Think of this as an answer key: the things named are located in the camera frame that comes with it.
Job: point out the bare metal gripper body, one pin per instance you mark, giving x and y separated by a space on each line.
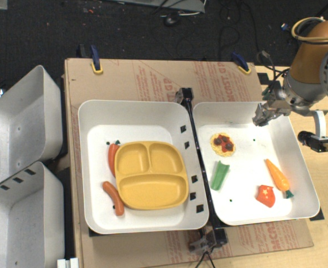
279 105

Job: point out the white plastic tray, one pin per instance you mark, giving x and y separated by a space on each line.
19 222
19 127
130 222
247 177

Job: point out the orange sausage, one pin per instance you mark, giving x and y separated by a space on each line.
114 197

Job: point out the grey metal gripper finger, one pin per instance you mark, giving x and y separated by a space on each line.
257 115
267 120

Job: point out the light orange carrot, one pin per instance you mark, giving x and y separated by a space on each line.
278 176

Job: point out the round yellow pizza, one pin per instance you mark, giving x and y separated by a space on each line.
222 145

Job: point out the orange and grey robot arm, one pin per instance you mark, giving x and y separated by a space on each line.
309 63

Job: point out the green pea pod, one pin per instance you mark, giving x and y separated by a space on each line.
219 176

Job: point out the black cylinder on white bracket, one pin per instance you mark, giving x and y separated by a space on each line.
319 127

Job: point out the yellow divided plate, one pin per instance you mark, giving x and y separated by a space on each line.
150 188

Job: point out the thin black rod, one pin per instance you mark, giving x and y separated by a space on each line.
200 155

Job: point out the red-orange carrot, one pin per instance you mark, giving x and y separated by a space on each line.
112 158

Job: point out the brown cardboard board red print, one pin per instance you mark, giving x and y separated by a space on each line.
130 77

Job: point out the red slice with yellow stars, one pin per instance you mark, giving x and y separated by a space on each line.
266 196

